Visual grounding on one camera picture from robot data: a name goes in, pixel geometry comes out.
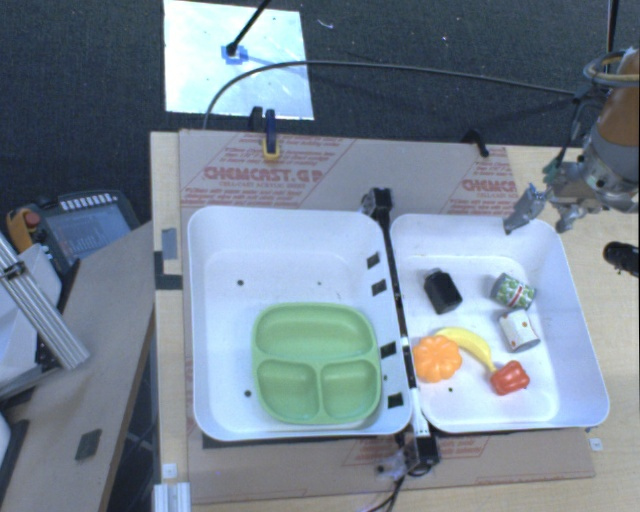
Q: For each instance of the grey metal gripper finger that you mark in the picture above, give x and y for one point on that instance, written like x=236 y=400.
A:
x=522 y=210
x=569 y=217

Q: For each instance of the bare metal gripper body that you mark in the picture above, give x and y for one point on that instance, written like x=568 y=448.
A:
x=580 y=187

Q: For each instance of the green can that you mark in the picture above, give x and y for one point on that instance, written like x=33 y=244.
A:
x=511 y=290

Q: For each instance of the black bottle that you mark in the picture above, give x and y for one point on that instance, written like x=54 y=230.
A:
x=442 y=292

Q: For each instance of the white can with red dots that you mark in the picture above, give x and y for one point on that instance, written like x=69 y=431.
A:
x=519 y=331

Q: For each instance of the yellow banana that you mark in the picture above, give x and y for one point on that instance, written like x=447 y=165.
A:
x=472 y=342

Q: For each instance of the thin black and white rod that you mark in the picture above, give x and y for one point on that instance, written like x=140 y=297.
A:
x=397 y=300

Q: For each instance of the red bell pepper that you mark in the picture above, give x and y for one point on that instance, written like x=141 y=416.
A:
x=510 y=378

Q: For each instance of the orange pumpkin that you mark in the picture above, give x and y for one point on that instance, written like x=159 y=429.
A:
x=436 y=359

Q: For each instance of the white plastic tray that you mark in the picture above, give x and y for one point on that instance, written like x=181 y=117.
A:
x=280 y=260
x=475 y=405

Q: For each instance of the brown cardboard board, red print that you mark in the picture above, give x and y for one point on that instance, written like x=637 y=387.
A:
x=320 y=170

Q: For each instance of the green divided plate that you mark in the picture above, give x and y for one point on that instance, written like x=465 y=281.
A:
x=310 y=345

